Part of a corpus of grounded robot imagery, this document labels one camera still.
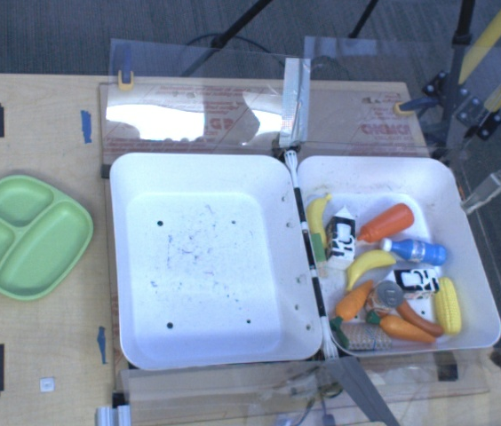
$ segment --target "bottle cap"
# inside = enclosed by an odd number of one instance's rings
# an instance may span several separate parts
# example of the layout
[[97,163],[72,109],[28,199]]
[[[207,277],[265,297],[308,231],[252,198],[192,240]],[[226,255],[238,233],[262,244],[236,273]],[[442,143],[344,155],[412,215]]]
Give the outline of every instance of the bottle cap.
[[384,251],[390,251],[391,248],[393,247],[393,242],[391,241],[390,238],[384,238],[383,240],[381,240],[380,247]]

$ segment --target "yellow banana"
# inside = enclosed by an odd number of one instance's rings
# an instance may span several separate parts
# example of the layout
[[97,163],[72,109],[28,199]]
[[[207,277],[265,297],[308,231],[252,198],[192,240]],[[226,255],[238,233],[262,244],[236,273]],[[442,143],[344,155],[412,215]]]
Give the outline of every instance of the yellow banana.
[[323,211],[325,206],[331,200],[331,194],[325,194],[325,197],[313,199],[306,208],[306,221],[310,233],[319,233],[322,238],[323,248],[328,247],[328,237],[325,234],[323,227]]
[[369,270],[395,263],[394,256],[383,249],[372,249],[362,253],[347,267],[347,290],[351,290],[355,282]]

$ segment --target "wooden surface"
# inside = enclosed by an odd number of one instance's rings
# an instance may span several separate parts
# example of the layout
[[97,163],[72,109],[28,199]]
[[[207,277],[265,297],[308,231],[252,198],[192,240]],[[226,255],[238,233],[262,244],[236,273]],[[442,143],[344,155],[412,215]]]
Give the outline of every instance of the wooden surface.
[[[0,178],[11,174],[40,178],[79,201],[95,225],[82,259],[48,296],[24,303],[0,294],[0,343],[5,346],[0,424],[94,424],[95,409],[111,403],[115,371],[108,243],[112,235],[107,231],[106,180],[99,175],[99,84],[105,81],[101,76],[0,75],[0,103],[5,108]],[[84,143],[82,110],[91,114],[90,144]],[[107,330],[107,364],[102,363],[97,343],[99,327]],[[501,425],[501,371],[485,354],[473,367],[482,373],[473,375],[480,387],[470,391],[473,394],[391,398],[393,413],[406,425]],[[55,391],[40,392],[43,377],[55,378]],[[372,377],[378,386],[378,375]],[[354,406],[339,409],[337,418],[370,424]],[[309,421],[319,418],[317,412]],[[242,423],[272,422],[267,418],[258,422],[256,417],[225,422]]]

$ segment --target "green divided plate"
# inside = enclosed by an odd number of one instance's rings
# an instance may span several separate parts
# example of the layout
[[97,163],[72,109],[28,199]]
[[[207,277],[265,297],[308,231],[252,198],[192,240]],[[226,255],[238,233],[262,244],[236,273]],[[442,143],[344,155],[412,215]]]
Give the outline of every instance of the green divided plate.
[[73,269],[91,237],[91,215],[60,190],[23,175],[0,180],[2,294],[18,300],[47,295]]

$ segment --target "toy carrot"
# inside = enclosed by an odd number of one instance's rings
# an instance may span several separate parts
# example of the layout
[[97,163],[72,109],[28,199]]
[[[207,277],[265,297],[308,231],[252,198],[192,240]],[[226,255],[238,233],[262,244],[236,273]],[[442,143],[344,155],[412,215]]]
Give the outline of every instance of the toy carrot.
[[405,341],[415,341],[417,343],[433,343],[436,338],[410,324],[404,319],[393,314],[388,314],[380,318],[378,314],[371,311],[367,314],[367,322],[379,325],[389,336],[404,339]]
[[353,319],[367,301],[369,292],[373,289],[373,280],[365,281],[361,286],[349,292],[336,306],[336,315],[347,322]]

